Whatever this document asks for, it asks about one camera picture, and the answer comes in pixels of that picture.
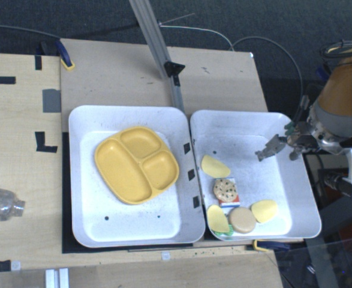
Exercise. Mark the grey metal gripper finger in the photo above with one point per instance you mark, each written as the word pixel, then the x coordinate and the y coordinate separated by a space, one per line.
pixel 272 145
pixel 295 154

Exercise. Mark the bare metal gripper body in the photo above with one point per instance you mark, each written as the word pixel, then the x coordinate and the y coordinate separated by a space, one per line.
pixel 304 138

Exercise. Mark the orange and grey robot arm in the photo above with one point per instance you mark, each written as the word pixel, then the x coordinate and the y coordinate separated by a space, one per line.
pixel 336 100

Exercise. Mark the white plastic tray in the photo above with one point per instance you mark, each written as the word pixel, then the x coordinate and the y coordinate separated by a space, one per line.
pixel 253 160
pixel 133 223

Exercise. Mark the yellow toy potato chip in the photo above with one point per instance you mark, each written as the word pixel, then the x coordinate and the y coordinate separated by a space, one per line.
pixel 216 219
pixel 213 166
pixel 265 210

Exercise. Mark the chocolate chip toy cookie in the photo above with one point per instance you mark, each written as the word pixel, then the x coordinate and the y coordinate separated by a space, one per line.
pixel 224 189

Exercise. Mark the red white blue carton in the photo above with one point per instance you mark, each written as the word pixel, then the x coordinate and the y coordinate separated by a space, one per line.
pixel 234 202

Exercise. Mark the tan round toy biscuit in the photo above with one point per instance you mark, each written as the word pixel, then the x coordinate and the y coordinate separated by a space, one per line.
pixel 242 220

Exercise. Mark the green toy lettuce leaf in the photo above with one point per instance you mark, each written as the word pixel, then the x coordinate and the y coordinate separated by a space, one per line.
pixel 228 232

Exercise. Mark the yellow divided plate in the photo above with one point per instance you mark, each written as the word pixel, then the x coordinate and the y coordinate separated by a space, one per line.
pixel 127 166

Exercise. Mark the brown cardboard board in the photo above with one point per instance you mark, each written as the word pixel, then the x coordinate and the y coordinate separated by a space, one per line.
pixel 118 79

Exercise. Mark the black cylinder on white bracket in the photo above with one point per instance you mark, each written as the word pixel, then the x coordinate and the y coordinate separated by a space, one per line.
pixel 339 183

